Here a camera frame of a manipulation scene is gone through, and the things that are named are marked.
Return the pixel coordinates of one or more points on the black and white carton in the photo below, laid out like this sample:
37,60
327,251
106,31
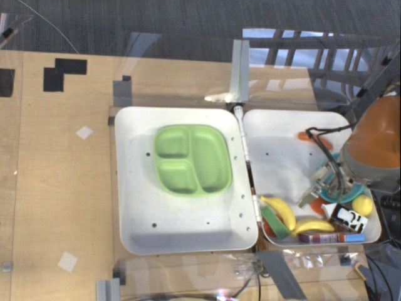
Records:
349,217

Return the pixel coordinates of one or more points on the thin black and white rod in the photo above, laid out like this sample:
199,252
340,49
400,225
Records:
243,136

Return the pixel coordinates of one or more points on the white plastic tray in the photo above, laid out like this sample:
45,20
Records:
188,224
275,168

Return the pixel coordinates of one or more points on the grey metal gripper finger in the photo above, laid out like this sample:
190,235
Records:
304,200
314,193

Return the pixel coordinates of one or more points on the blue and red packet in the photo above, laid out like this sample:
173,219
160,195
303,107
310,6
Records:
354,238

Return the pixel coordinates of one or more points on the yellow banana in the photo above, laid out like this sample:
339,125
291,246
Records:
283,209
314,225

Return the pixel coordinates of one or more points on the orange carrot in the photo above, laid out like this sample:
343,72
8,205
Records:
302,135

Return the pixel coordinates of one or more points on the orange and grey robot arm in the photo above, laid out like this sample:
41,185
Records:
372,136

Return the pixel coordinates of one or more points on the red-orange toy slice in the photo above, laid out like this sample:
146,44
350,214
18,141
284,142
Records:
319,206

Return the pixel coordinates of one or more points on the green rectangular block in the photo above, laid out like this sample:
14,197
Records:
275,224

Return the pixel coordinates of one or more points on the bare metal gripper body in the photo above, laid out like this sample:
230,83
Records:
332,180

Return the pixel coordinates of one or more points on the green divided plate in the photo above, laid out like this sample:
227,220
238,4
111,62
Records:
206,158

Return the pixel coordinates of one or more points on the teal bowl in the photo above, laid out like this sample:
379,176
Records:
355,193

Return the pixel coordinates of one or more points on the yellow lemon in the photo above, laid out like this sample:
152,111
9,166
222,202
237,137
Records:
362,205

